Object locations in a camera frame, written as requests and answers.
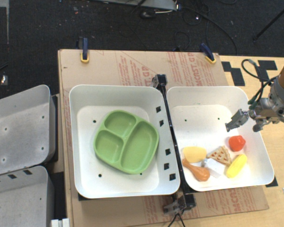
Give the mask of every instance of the cardboard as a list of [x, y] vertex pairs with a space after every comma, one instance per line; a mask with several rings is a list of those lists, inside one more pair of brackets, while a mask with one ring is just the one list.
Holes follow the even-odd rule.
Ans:
[[[62, 118], [64, 170], [67, 215], [73, 227], [85, 226], [137, 226], [150, 225], [166, 226], [172, 216], [163, 213], [163, 207], [172, 203], [170, 196], [125, 197], [98, 200], [79, 200], [74, 185], [73, 156], [71, 145], [71, 122], [69, 109], [69, 91], [79, 84], [98, 85], [132, 85], [149, 86], [156, 74], [166, 74], [168, 87], [173, 86], [226, 86], [230, 78], [226, 78], [219, 55], [215, 55], [217, 62], [210, 64], [203, 53], [188, 52], [129, 52], [129, 51], [89, 51], [90, 61], [84, 64], [80, 61], [80, 50], [60, 50], [59, 74]], [[269, 209], [265, 187], [247, 187], [194, 194], [197, 207], [185, 211], [182, 219], [187, 226], [204, 223], [211, 226], [225, 226], [225, 220], [232, 226], [241, 226], [246, 221], [243, 212]], [[279, 193], [269, 190], [280, 200]], [[283, 208], [274, 208], [275, 215], [281, 216]], [[250, 215], [257, 226], [279, 226], [279, 218], [273, 220], [273, 215]]]

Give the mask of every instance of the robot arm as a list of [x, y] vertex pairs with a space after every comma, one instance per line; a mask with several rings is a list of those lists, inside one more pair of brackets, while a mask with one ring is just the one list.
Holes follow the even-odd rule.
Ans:
[[284, 67], [277, 77], [267, 81], [260, 90], [263, 90], [263, 87], [270, 83], [273, 84], [271, 85], [268, 97], [260, 98], [258, 100], [254, 97], [249, 101], [249, 104], [251, 105], [248, 111], [239, 109], [232, 116], [231, 121], [225, 124], [227, 132], [240, 127], [249, 118], [256, 122], [253, 126], [254, 132], [262, 130], [264, 125], [271, 122], [284, 122]]

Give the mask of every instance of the red tomato toy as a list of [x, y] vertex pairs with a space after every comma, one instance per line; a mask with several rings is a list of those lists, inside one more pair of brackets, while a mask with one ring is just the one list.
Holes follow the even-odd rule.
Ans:
[[228, 143], [232, 151], [240, 151], [245, 146], [246, 141], [241, 135], [237, 135], [230, 137]]

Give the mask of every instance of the green plate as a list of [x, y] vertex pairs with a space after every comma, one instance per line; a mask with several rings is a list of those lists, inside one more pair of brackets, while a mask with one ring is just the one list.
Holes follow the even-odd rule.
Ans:
[[101, 123], [94, 151], [107, 164], [128, 174], [145, 171], [159, 143], [157, 129], [132, 113], [115, 110]]

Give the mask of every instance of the black tripod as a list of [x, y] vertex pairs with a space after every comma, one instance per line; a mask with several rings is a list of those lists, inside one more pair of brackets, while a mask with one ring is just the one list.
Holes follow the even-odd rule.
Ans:
[[275, 21], [277, 21], [278, 18], [280, 18], [282, 14], [284, 14], [284, 9], [268, 25], [266, 25], [266, 27], [260, 33], [253, 37], [254, 43]]

